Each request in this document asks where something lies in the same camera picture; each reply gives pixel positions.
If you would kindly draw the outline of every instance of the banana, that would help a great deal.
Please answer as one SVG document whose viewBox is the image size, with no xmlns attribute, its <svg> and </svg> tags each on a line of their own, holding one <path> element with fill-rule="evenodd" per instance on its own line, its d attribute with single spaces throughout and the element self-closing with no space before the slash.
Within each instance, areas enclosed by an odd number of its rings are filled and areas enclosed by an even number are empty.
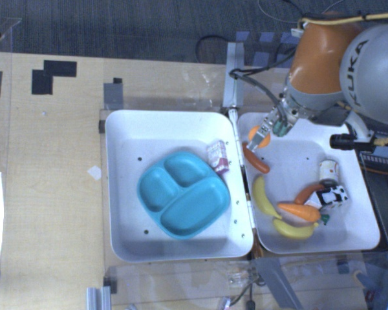
<svg viewBox="0 0 388 310">
<path fill-rule="evenodd" d="M 273 225 L 277 232 L 281 235 L 286 236 L 287 238 L 304 240 L 310 238 L 313 235 L 314 229 L 319 225 L 314 223 L 309 226 L 304 227 L 295 227 L 287 224 L 283 220 L 274 219 Z"/>
<path fill-rule="evenodd" d="M 264 191 L 263 176 L 257 177 L 257 179 L 253 183 L 253 198 L 258 208 L 263 213 L 279 218 L 280 220 L 282 219 L 282 216 L 277 213 L 277 211 L 274 209 L 273 205 L 267 198 L 266 192 Z"/>
</svg>

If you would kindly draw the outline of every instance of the blue divided plate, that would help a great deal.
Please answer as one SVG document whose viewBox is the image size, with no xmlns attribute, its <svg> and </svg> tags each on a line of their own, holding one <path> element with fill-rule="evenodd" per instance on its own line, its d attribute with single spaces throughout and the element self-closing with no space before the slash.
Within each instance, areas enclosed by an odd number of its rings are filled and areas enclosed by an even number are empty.
<svg viewBox="0 0 388 310">
<path fill-rule="evenodd" d="M 171 154 L 145 171 L 138 198 L 158 226 L 176 239 L 203 231 L 230 204 L 226 184 L 190 152 Z"/>
</svg>

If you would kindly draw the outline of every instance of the brown sausage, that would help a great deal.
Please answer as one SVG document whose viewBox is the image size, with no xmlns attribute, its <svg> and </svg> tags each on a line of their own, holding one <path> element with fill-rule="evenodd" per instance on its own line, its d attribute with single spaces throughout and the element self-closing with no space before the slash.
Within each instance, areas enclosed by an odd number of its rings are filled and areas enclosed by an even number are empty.
<svg viewBox="0 0 388 310">
<path fill-rule="evenodd" d="M 243 143 L 243 152 L 246 159 L 250 162 L 251 165 L 253 165 L 257 170 L 259 170 L 262 173 L 269 173 L 270 167 L 263 163 L 259 158 L 250 150 L 247 148 L 247 143 Z"/>
<path fill-rule="evenodd" d="M 294 203 L 304 204 L 308 200 L 309 196 L 312 195 L 313 192 L 322 191 L 324 189 L 325 189 L 325 186 L 323 186 L 320 183 L 309 185 L 308 187 L 300 191 L 300 193 L 296 196 Z"/>
</svg>

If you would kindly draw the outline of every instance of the gray floor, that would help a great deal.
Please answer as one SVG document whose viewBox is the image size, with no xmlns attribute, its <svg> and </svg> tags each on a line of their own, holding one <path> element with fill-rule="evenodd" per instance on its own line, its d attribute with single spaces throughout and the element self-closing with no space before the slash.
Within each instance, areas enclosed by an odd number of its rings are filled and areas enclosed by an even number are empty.
<svg viewBox="0 0 388 310">
<path fill-rule="evenodd" d="M 322 12 L 338 0 L 293 1 L 305 12 Z M 281 19 L 299 16 L 280 0 L 262 5 Z M 388 0 L 347 0 L 335 10 L 386 12 Z M 166 61 L 196 61 L 202 36 L 233 41 L 239 32 L 287 32 L 291 26 L 263 15 L 257 0 L 0 0 L 0 16 L 23 20 L 16 52 Z M 215 55 L 224 51 L 222 44 L 213 41 Z M 215 56 L 201 60 L 224 62 Z"/>
</svg>

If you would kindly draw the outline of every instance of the orange ball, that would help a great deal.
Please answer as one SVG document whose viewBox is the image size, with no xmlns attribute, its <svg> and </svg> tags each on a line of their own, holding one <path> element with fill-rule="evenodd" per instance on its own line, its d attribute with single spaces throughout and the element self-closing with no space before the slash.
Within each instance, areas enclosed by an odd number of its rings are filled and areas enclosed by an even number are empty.
<svg viewBox="0 0 388 310">
<path fill-rule="evenodd" d="M 256 125 L 254 128 L 252 128 L 250 130 L 250 132 L 248 133 L 248 141 L 252 140 L 252 138 L 256 134 L 257 130 L 259 130 L 259 127 L 260 127 L 260 125 Z M 265 139 L 263 139 L 262 142 L 260 142 L 260 144 L 257 146 L 257 148 L 266 147 L 269 143 L 270 143 L 270 133 L 267 134 L 267 136 L 265 137 Z"/>
</svg>

